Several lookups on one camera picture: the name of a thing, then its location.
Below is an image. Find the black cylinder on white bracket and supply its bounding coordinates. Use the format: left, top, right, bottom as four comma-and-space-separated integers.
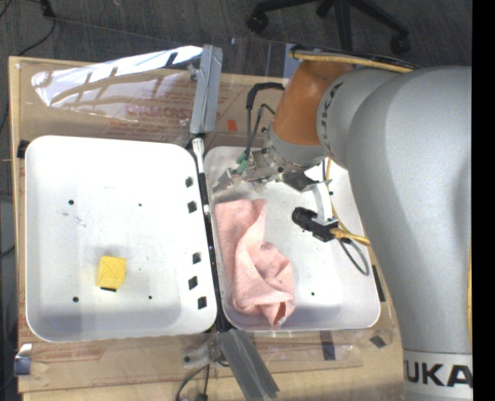
291, 181, 341, 244

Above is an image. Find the brown cardboard board red print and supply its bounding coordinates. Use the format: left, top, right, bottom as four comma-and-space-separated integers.
16, 61, 395, 393

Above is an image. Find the yellow cube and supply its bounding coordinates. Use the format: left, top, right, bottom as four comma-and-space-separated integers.
95, 255, 128, 293

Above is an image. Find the white plastic tray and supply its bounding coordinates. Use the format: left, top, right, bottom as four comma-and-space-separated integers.
23, 135, 218, 344
202, 145, 382, 332

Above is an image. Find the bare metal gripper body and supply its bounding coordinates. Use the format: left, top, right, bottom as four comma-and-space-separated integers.
235, 149, 320, 192

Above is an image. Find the pink cloth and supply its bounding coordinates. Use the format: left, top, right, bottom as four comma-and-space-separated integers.
213, 198, 298, 330

